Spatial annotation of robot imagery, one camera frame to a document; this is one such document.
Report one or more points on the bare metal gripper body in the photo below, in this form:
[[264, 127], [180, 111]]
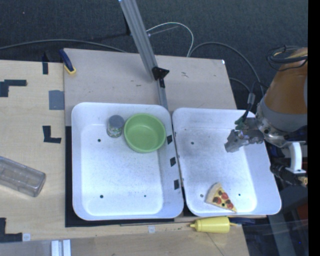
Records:
[[252, 135]]

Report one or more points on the small can with grey lid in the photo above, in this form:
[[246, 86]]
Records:
[[115, 126]]

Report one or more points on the clear plastic bottle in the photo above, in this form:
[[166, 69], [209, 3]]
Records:
[[20, 176]]

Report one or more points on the toy pizza slice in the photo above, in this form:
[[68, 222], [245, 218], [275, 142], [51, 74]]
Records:
[[220, 197]]

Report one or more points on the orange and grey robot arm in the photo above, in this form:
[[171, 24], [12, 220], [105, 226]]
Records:
[[285, 95]]

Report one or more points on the green bowl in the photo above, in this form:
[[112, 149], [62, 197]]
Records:
[[145, 132]]

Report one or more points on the pale flat board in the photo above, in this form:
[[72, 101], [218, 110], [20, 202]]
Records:
[[195, 85]]

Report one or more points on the black cylinder on white bracket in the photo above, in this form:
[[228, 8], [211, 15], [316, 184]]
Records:
[[295, 160]]

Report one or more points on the yellow squeeze bottle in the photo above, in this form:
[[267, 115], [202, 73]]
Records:
[[215, 224]]

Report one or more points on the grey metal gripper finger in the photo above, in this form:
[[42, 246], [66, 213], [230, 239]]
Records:
[[231, 146], [234, 135]]

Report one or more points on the white plastic tray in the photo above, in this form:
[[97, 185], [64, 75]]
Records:
[[120, 175], [212, 162]]

